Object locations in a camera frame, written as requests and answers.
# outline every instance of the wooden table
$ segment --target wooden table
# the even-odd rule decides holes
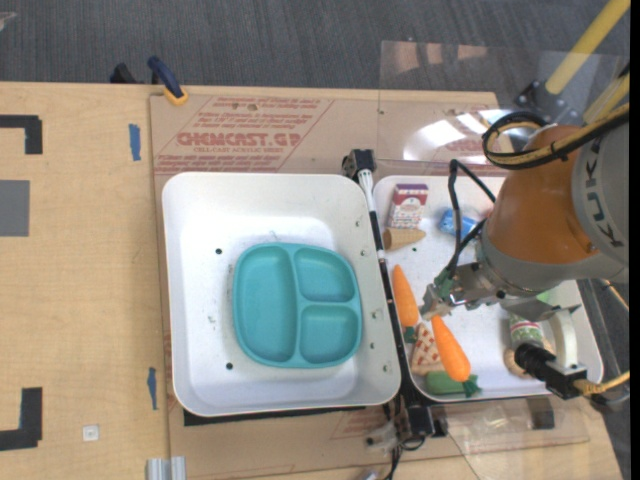
[[[186,89],[353,100],[372,114],[378,99],[377,91],[360,90]],[[23,130],[0,129],[0,180],[26,180],[30,195],[28,236],[0,236],[0,434],[19,429],[24,388],[42,389],[43,415],[36,447],[0,452],[0,478],[144,478],[148,459],[172,455],[149,113],[150,95],[160,92],[145,85],[0,83],[0,113],[39,116],[44,146],[43,154],[27,155]],[[137,161],[131,124],[140,130]],[[375,119],[358,126],[361,143],[375,137]],[[620,478],[601,416],[579,403],[586,442],[481,454],[471,466],[494,478],[519,476],[514,471]],[[245,423],[225,425],[234,436]],[[246,451],[237,439],[225,453],[240,470]],[[382,471],[387,463],[379,458],[371,467]],[[351,480],[367,469],[341,466],[287,478]],[[476,478],[471,466],[462,456],[407,456],[395,478]]]

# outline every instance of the white tray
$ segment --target white tray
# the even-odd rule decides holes
[[[482,178],[482,181],[497,194],[503,178]],[[424,218],[420,229],[426,237],[413,246],[386,252],[389,272],[394,265],[400,264],[413,289],[416,302],[422,306],[426,287],[449,262],[455,239],[438,229],[440,217],[451,201],[447,188],[448,179],[443,176],[389,176],[374,186],[374,200],[381,223],[381,232],[385,230],[387,212],[391,205],[393,190],[398,183],[425,183],[429,188]],[[480,188],[464,174],[460,173],[456,181],[456,192],[463,214],[482,217],[491,208],[492,203]],[[473,261],[474,248],[467,247],[460,263]],[[577,284],[573,281],[562,283],[550,291],[550,304],[563,307],[582,304]],[[603,375],[603,363],[598,351],[591,324],[584,306],[573,313],[573,322],[578,340],[578,359],[588,368],[588,378],[600,382]],[[439,402],[463,400],[483,400],[495,398],[524,397],[546,395],[549,391],[544,383],[536,379],[521,379],[509,373],[503,362],[503,352],[510,344],[508,313],[498,305],[480,306],[468,311],[464,307],[456,308],[446,317],[447,326],[452,330],[463,347],[472,366],[472,372],[478,375],[478,385],[482,391],[466,399],[464,395],[434,397],[424,389],[424,377],[413,375],[416,387],[425,395]],[[554,344],[551,328],[542,323],[544,336]],[[407,357],[411,357],[413,345],[405,345]]]
[[[185,173],[162,193],[173,383],[205,416],[379,405],[400,368],[364,193],[338,175]],[[240,348],[231,283],[252,245],[298,242],[341,254],[362,298],[358,351],[333,367],[259,364]]]

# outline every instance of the teal plate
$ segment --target teal plate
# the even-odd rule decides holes
[[[320,247],[250,247],[235,268],[233,324],[242,350],[259,363],[285,368],[343,363],[362,336],[353,269]]]

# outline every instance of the toy carrot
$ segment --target toy carrot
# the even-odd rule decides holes
[[[398,318],[404,327],[413,327],[420,321],[420,311],[413,296],[411,285],[404,275],[400,265],[393,267],[392,276],[393,296],[396,300]]]
[[[431,318],[431,327],[445,371],[457,382],[467,381],[471,375],[471,364],[460,343],[440,315]]]

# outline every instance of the small box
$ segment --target small box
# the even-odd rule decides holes
[[[424,215],[429,188],[424,183],[398,184],[393,191],[387,227],[417,228]]]
[[[460,219],[460,224],[462,225],[462,229],[460,230],[460,236],[464,238],[469,234],[469,232],[478,225],[476,219],[472,219],[467,215],[462,215]],[[449,235],[456,236],[456,228],[453,222],[453,210],[451,208],[447,209],[440,217],[440,222],[438,223],[438,229],[443,233],[447,233]]]

